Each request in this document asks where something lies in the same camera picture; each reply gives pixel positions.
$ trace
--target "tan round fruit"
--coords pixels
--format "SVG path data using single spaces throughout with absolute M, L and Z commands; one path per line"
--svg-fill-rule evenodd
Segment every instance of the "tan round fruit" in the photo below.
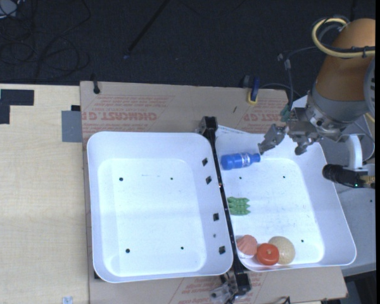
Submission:
M 296 250 L 288 238 L 284 236 L 274 236 L 269 240 L 269 243 L 274 244 L 279 249 L 279 264 L 288 265 L 294 260 L 296 256 Z

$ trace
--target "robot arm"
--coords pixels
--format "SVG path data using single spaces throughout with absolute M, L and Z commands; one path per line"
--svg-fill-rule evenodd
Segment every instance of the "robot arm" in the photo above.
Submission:
M 327 46 L 318 39 L 317 32 L 330 23 L 343 26 L 332 46 Z M 360 147 L 360 143 L 358 146 L 352 144 L 353 138 L 344 134 L 344 130 L 364 114 L 375 118 L 376 21 L 362 18 L 347 22 L 342 18 L 326 18 L 313 26 L 312 39 L 327 56 L 307 94 L 307 103 L 304 108 L 291 109 L 284 127 L 275 124 L 270 127 L 258 145 L 261 155 L 281 143 L 287 134 L 297 143 L 296 155 L 305 153 L 309 145 L 326 137 L 336 142 L 349 141 L 347 145 L 352 157 L 358 151 L 351 149 Z M 360 164 L 356 157 L 346 168 L 324 167 L 324 177 L 351 187 L 365 187 L 365 184 L 356 183 L 361 181 L 359 175 L 366 174 L 361 152 L 360 149 Z M 348 173 L 353 177 L 349 179 L 352 182 L 338 181 L 332 170 Z

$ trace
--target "cardboard sheet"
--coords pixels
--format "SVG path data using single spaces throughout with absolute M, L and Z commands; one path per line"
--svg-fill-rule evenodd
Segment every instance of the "cardboard sheet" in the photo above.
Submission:
M 160 279 L 112 284 L 95 278 L 91 253 L 91 213 L 87 172 L 87 140 L 103 130 L 133 132 L 195 132 L 204 116 L 219 125 L 250 133 L 266 133 L 287 103 L 282 90 L 260 89 L 249 104 L 248 89 L 183 85 L 98 82 L 80 83 L 85 174 L 85 204 L 91 303 L 128 304 L 211 303 L 209 292 L 220 285 L 217 276 Z M 235 303 L 292 303 L 344 298 L 346 284 L 339 267 L 249 272 L 252 290 Z

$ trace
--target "tomato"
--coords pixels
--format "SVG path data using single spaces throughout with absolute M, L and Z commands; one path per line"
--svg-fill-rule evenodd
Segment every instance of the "tomato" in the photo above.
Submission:
M 270 243 L 260 244 L 255 256 L 259 263 L 266 266 L 275 265 L 280 259 L 279 249 Z

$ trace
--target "white plastic tray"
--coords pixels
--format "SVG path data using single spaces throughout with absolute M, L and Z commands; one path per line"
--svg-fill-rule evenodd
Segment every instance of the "white plastic tray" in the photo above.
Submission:
M 108 282 L 220 275 L 233 252 L 210 142 L 98 132 L 87 143 L 94 269 Z
M 216 140 L 217 154 L 257 153 L 262 141 L 263 134 L 222 134 Z M 296 146 L 286 136 L 250 167 L 221 168 L 227 198 L 249 199 L 249 214 L 231 215 L 235 236 L 250 234 L 258 243 L 284 236 L 296 250 L 289 265 L 265 266 L 254 258 L 240 258 L 252 271 L 348 265 L 355 260 L 355 243 L 335 186 L 322 176 L 326 159 L 320 144 L 300 156 L 294 153 Z

